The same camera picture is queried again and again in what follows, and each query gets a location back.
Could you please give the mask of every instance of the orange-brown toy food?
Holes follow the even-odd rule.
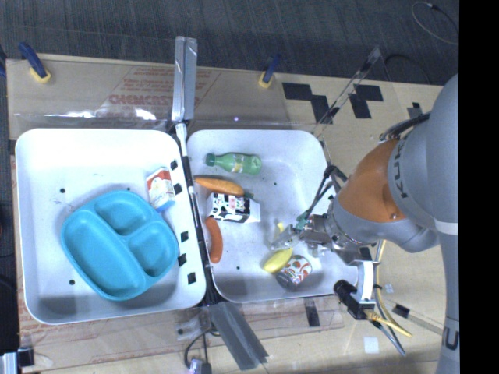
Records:
[[[207,217],[204,224],[206,224],[211,238],[210,261],[212,263],[218,263],[220,262],[221,253],[224,248],[220,227],[218,226],[218,222],[211,216]]]
[[[231,182],[230,180],[223,180],[221,178],[210,178],[203,176],[196,176],[194,181],[209,189],[212,192],[219,192],[220,194],[229,194],[231,196],[243,196],[244,190],[239,184]]]

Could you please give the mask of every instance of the divided blue plate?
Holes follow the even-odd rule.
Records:
[[[175,264],[179,244],[161,215],[130,191],[112,191],[69,216],[62,248],[80,276],[102,297],[143,294]]]

